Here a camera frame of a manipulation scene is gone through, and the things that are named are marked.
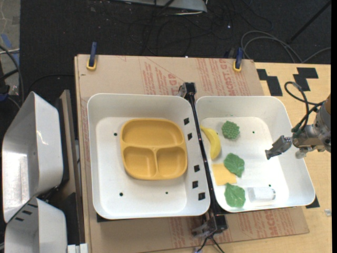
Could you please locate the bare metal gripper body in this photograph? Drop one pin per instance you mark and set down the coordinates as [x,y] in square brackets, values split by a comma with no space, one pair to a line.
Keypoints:
[314,137]

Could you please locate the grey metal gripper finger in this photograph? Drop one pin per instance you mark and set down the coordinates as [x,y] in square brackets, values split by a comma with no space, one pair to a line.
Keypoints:
[279,146]

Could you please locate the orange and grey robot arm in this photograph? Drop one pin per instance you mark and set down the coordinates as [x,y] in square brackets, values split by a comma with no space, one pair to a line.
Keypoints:
[325,115]

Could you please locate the green lettuce leaf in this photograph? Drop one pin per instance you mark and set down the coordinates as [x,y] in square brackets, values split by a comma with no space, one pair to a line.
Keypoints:
[234,165]
[235,196]

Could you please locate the clear plastic bottle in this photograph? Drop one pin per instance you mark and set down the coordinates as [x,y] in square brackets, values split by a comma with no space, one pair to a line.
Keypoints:
[260,194]

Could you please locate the green grapes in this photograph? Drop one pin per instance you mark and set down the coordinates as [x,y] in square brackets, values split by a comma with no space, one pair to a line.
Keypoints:
[230,130]

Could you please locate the yellow cheese slice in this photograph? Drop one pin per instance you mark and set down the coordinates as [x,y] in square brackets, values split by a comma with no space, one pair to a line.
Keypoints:
[223,176]

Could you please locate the yellow banana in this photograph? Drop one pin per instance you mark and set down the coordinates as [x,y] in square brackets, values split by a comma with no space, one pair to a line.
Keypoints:
[214,142]

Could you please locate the thin black rod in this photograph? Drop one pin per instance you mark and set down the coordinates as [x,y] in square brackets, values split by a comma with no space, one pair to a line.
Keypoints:
[203,146]

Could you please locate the yellow divided plate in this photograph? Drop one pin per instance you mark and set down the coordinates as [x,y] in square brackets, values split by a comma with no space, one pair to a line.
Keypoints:
[154,149]

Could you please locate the brown cardboard board red print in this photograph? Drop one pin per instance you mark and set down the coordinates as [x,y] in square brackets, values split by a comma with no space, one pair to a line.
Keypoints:
[147,75]

